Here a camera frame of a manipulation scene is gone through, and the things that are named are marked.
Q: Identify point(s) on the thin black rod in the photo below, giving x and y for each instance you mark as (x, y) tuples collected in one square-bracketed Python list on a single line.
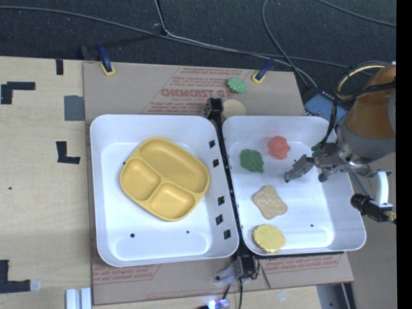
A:
[(230, 185)]

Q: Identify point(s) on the brown cardboard board red print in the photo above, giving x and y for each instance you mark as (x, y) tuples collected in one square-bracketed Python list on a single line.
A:
[(128, 89)]

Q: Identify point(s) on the white plastic tray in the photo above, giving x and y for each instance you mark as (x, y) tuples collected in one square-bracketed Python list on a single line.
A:
[(161, 243), (309, 204)]

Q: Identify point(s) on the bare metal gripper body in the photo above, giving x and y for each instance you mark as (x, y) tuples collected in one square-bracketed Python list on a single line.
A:
[(334, 159)]

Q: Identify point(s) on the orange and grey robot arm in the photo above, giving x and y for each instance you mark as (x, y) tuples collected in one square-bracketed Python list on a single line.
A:
[(370, 121)]

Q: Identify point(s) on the tan round disc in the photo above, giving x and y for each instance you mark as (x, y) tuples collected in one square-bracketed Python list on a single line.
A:
[(235, 108)]

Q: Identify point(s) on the black cylinder on white bracket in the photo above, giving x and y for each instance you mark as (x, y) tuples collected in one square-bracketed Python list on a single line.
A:
[(373, 204)]

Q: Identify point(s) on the green toy leaf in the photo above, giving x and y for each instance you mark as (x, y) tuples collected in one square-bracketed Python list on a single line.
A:
[(251, 161)]

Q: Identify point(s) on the yellow divided plate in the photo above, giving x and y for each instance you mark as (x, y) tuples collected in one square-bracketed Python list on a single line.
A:
[(164, 179)]

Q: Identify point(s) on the orange toy food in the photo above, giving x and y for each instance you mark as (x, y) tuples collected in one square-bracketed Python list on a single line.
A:
[(278, 147)]

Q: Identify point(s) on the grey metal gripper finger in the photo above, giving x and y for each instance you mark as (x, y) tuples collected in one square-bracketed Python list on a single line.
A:
[(299, 167), (325, 175)]

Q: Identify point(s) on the green round biscuit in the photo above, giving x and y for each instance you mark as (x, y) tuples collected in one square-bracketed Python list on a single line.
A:
[(237, 85)]

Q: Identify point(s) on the tan square biscuit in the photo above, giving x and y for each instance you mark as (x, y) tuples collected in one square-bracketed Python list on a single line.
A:
[(269, 202)]

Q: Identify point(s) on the yellow round biscuit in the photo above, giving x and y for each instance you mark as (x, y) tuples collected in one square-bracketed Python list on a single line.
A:
[(269, 237)]

